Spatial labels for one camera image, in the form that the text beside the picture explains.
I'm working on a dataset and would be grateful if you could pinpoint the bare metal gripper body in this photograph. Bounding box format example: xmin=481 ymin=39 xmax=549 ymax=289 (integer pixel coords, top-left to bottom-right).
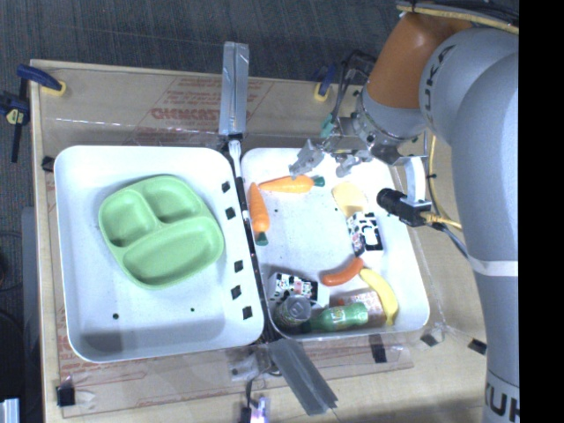
xmin=323 ymin=112 xmax=418 ymax=167

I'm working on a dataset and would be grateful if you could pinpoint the orange carrot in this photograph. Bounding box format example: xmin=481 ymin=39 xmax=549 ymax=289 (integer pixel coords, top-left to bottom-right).
xmin=246 ymin=182 xmax=271 ymax=247
xmin=257 ymin=174 xmax=326 ymax=195

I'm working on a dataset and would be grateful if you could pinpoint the pale yellow wedge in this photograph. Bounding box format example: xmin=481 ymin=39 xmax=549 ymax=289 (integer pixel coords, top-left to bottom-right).
xmin=331 ymin=182 xmax=369 ymax=219

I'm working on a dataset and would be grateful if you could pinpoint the white plastic tray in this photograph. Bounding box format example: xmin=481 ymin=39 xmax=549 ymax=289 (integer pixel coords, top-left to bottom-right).
xmin=240 ymin=146 xmax=431 ymax=342
xmin=53 ymin=145 xmax=265 ymax=364

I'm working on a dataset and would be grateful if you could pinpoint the black and white carton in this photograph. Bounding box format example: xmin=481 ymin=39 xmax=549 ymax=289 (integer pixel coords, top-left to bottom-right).
xmin=345 ymin=211 xmax=385 ymax=257

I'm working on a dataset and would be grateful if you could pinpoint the orange sausage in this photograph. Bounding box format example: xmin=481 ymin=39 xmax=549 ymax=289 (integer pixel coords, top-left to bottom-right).
xmin=320 ymin=256 xmax=366 ymax=287

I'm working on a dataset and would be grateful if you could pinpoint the white printed carton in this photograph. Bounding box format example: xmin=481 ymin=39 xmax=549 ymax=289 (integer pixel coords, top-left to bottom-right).
xmin=267 ymin=271 xmax=331 ymax=308

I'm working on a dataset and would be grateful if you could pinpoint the yellow banana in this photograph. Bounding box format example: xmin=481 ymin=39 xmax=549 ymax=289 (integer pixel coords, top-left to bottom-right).
xmin=358 ymin=267 xmax=400 ymax=327

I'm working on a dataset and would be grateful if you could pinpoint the orange packet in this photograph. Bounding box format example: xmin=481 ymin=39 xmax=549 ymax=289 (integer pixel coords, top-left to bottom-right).
xmin=329 ymin=289 xmax=390 ymax=330

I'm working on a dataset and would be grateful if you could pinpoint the green can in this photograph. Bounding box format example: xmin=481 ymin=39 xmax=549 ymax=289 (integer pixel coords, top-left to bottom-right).
xmin=274 ymin=294 xmax=314 ymax=330

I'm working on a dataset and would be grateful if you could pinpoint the green bottle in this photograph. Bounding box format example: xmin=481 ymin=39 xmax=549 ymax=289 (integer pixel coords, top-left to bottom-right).
xmin=302 ymin=301 xmax=370 ymax=335

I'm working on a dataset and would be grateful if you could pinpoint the green divided plate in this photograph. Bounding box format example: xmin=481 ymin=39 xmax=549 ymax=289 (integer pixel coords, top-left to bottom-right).
xmin=97 ymin=174 xmax=226 ymax=290

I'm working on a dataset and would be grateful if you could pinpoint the brown cardboard board red print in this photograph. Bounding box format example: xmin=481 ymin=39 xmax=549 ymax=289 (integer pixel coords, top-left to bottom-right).
xmin=38 ymin=71 xmax=442 ymax=419

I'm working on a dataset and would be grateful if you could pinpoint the black cylinder on white bracket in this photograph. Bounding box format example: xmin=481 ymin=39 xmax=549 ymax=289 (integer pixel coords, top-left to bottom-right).
xmin=375 ymin=154 xmax=434 ymax=228

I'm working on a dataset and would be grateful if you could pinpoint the black block with thin wires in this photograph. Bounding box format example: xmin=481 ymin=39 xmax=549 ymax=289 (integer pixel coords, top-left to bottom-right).
xmin=239 ymin=395 xmax=271 ymax=423

